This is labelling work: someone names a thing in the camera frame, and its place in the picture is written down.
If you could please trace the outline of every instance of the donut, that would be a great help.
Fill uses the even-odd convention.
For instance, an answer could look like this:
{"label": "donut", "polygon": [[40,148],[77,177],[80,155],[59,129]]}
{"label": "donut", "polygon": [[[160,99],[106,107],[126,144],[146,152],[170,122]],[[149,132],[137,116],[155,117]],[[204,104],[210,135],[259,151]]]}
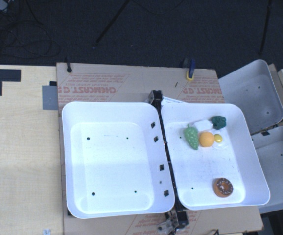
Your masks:
{"label": "donut", "polygon": [[218,178],[213,184],[213,190],[217,196],[225,198],[232,194],[233,185],[226,178]]}

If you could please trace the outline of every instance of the white object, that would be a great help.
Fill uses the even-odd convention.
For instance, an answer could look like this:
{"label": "white object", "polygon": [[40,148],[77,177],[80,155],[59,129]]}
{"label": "white object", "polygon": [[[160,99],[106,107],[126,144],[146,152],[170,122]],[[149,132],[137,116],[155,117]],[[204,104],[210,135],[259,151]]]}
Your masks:
{"label": "white object", "polygon": [[196,127],[198,132],[210,131],[213,128],[213,123],[205,119],[195,122],[193,126]]}
{"label": "white object", "polygon": [[71,102],[62,110],[67,206],[77,218],[160,213],[175,196],[157,110]]}
{"label": "white object", "polygon": [[220,78],[219,84],[225,102],[243,111],[250,134],[283,119],[282,103],[264,60],[255,60]]}
{"label": "white object", "polygon": [[259,161],[271,192],[260,213],[283,209],[283,126],[252,135]]}
{"label": "white object", "polygon": [[[227,120],[221,135],[228,147],[192,149],[184,137],[187,124],[213,116]],[[240,108],[233,104],[170,103],[162,107],[162,118],[179,199],[186,208],[264,205],[269,201],[268,184]],[[215,179],[221,177],[234,187],[226,198],[213,191]]]}

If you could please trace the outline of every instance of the yellow ball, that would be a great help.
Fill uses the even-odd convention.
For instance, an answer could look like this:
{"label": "yellow ball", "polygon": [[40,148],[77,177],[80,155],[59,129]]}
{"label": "yellow ball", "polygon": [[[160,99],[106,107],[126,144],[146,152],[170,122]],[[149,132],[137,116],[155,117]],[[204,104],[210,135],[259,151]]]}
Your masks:
{"label": "yellow ball", "polygon": [[220,134],[215,134],[214,141],[216,141],[217,143],[221,143],[223,141],[223,138]]}
{"label": "yellow ball", "polygon": [[200,134],[199,143],[202,147],[210,147],[214,143],[214,135],[211,132],[203,132]]}

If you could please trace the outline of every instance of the light wood surface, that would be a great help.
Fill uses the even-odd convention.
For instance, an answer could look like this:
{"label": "light wood surface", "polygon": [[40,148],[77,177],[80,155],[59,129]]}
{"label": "light wood surface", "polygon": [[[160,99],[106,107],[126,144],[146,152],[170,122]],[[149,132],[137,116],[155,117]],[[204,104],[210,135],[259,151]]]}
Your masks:
{"label": "light wood surface", "polygon": [[21,69],[0,96],[0,235],[63,234],[58,111],[43,110],[56,67]]}

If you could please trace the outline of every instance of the black floor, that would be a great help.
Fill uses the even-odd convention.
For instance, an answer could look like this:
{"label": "black floor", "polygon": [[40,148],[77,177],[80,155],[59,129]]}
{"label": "black floor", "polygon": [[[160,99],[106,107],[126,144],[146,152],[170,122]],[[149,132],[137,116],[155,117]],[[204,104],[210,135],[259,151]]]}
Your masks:
{"label": "black floor", "polygon": [[[4,0],[0,64],[64,62],[179,67],[188,57],[221,78],[263,59],[283,69],[283,0]],[[99,40],[96,49],[95,41]]]}

